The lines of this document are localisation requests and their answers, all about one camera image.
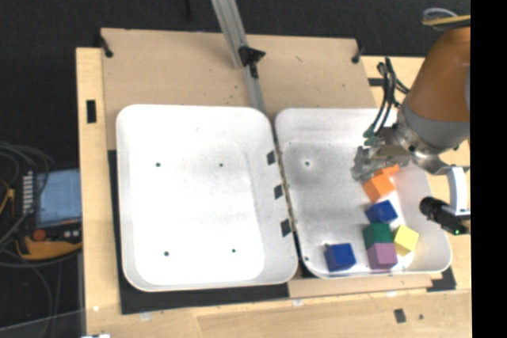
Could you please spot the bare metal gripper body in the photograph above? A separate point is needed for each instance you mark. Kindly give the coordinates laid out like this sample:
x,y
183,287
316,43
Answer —
x,y
396,154

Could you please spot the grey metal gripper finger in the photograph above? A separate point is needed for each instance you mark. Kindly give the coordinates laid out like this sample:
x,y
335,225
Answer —
x,y
374,165
358,164

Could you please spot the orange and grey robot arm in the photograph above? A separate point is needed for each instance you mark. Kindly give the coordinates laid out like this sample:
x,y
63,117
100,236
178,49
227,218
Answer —
x,y
439,83

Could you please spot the orange cube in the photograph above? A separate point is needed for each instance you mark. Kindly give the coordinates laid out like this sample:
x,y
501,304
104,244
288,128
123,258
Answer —
x,y
378,187
391,169

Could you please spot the blue cube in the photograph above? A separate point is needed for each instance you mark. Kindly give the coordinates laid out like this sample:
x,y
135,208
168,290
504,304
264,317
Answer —
x,y
381,211
339,257

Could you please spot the white plastic tray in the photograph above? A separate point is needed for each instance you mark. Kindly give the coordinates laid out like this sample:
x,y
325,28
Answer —
x,y
198,202
328,206

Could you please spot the green cube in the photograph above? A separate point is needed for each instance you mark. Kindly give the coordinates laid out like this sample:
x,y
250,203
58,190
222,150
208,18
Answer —
x,y
376,235

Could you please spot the yellow cube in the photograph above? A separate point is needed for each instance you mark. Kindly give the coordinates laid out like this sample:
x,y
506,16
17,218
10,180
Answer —
x,y
406,239

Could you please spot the purple cube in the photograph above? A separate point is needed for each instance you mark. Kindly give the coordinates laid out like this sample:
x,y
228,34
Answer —
x,y
382,255

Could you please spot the pale wood board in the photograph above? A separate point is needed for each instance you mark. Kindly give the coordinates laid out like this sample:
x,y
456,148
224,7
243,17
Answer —
x,y
178,71

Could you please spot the black cylinder on white bracket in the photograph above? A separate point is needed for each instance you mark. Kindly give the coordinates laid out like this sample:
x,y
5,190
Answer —
x,y
439,211

